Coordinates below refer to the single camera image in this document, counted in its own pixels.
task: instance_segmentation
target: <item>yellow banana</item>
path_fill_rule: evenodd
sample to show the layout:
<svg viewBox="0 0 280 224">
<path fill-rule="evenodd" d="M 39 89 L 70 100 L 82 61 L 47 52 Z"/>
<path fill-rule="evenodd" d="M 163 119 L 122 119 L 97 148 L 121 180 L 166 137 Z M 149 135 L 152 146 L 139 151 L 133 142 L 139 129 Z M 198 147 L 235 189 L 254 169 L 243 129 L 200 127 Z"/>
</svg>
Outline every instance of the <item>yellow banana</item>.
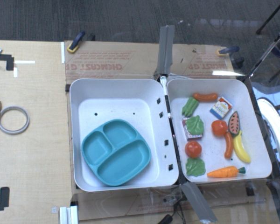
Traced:
<svg viewBox="0 0 280 224">
<path fill-rule="evenodd" d="M 238 156 L 238 158 L 243 162 L 251 162 L 250 156 L 244 150 L 242 145 L 242 131 L 240 130 L 238 135 L 233 138 L 233 149 Z"/>
</svg>

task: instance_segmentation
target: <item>wooden table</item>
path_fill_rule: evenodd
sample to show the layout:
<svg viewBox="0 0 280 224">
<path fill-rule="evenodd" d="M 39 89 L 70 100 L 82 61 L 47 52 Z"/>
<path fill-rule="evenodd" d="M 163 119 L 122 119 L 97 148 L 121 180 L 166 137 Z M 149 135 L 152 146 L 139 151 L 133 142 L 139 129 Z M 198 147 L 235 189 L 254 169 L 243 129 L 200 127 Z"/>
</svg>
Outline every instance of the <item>wooden table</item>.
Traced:
<svg viewBox="0 0 280 224">
<path fill-rule="evenodd" d="M 0 61 L 2 108 L 18 105 L 30 116 L 28 129 L 18 135 L 0 130 L 0 188 L 10 188 L 9 207 L 0 211 L 0 224 L 57 224 L 58 209 L 72 198 L 70 141 L 65 68 L 60 42 L 0 41 L 2 54 L 15 61 L 18 77 Z M 2 119 L 7 128 L 22 126 L 23 115 L 10 112 Z M 265 202 L 213 209 L 220 223 L 279 223 L 272 195 L 265 187 Z M 185 210 L 191 223 L 200 223 Z M 166 213 L 98 219 L 83 223 L 158 223 Z M 172 223 L 180 223 L 178 215 Z"/>
</svg>

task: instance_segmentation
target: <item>red tomato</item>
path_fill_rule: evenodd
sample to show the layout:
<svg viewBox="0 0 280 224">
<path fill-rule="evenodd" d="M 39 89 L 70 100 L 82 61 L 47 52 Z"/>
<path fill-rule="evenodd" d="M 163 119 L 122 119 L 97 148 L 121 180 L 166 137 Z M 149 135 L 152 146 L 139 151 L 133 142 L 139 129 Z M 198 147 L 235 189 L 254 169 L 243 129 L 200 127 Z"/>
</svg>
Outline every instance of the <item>red tomato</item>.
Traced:
<svg viewBox="0 0 280 224">
<path fill-rule="evenodd" d="M 201 151 L 201 145 L 195 140 L 188 142 L 185 146 L 185 152 L 190 158 L 197 158 L 201 154 Z"/>
<path fill-rule="evenodd" d="M 211 123 L 214 135 L 223 136 L 228 131 L 228 125 L 224 120 L 215 120 Z"/>
</svg>

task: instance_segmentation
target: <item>gray carpet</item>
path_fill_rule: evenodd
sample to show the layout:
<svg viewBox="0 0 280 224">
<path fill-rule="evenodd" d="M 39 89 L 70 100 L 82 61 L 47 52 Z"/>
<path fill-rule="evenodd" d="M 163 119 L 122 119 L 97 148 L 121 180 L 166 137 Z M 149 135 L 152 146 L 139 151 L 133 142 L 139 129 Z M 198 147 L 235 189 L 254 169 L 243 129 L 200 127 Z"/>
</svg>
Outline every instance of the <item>gray carpet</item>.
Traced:
<svg viewBox="0 0 280 224">
<path fill-rule="evenodd" d="M 280 32 L 280 0 L 0 0 L 0 39 L 72 40 L 84 29 L 97 41 L 158 43 L 175 25 L 174 43 L 239 46 L 244 72 Z"/>
</svg>

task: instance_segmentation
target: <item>blue divided plate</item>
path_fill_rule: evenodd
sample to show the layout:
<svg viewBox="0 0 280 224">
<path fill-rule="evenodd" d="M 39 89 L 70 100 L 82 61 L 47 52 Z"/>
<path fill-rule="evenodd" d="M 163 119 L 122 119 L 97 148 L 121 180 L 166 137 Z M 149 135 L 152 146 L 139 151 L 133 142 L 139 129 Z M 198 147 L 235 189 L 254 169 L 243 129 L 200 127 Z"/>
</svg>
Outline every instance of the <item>blue divided plate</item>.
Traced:
<svg viewBox="0 0 280 224">
<path fill-rule="evenodd" d="M 106 122 L 82 142 L 82 155 L 94 174 L 109 186 L 119 186 L 140 173 L 151 152 L 139 132 L 121 119 Z"/>
</svg>

